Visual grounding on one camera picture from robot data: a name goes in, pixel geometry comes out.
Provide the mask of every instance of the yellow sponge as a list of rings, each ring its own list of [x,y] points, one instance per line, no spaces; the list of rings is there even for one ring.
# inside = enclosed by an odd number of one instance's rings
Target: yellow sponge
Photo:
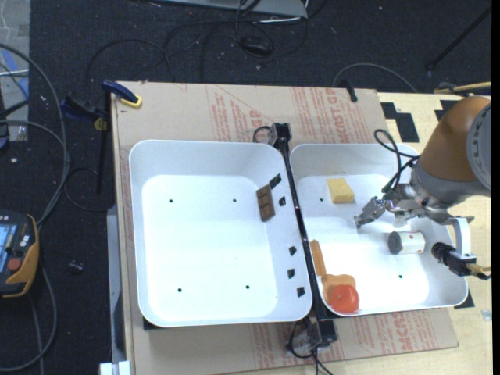
[[[344,178],[328,179],[328,189],[333,203],[349,203],[354,200],[354,191]]]

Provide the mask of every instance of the white cylinder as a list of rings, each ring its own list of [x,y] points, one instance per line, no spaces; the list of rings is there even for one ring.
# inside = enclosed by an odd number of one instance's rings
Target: white cylinder
[[[392,254],[420,254],[425,249],[425,238],[419,231],[394,231],[389,234],[388,244]]]

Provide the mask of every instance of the dark carpet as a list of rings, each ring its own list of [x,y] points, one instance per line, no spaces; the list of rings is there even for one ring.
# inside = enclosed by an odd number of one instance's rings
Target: dark carpet
[[[274,53],[262,59],[238,46],[233,11],[135,0],[31,0],[30,57],[47,73],[60,99],[72,91],[99,108],[104,79],[327,87],[339,71],[356,63],[386,67],[419,93],[432,93],[442,82],[491,81],[491,15],[431,73],[425,67],[489,6],[491,0],[311,0],[309,21],[262,25],[275,45]],[[195,22],[203,24],[185,26]],[[247,23],[238,30],[264,35]],[[162,51],[167,38],[168,62]],[[355,88],[413,92],[393,73],[373,66],[352,67],[341,78]],[[30,120],[59,132],[54,104],[31,67]],[[95,375],[99,363],[111,359],[105,210],[114,199],[113,157],[108,148],[105,186],[98,195],[98,132],[91,123],[68,120],[66,127],[75,172],[41,231],[41,261],[59,318],[44,367],[48,374]],[[62,164],[61,148],[42,130],[30,130],[27,143],[11,143],[0,151],[2,207],[38,218]],[[70,271],[74,264],[82,270]],[[45,344],[52,306],[41,273],[32,295]],[[36,335],[27,298],[0,300],[1,368],[35,357]],[[40,368],[35,363],[20,373],[36,374]]]

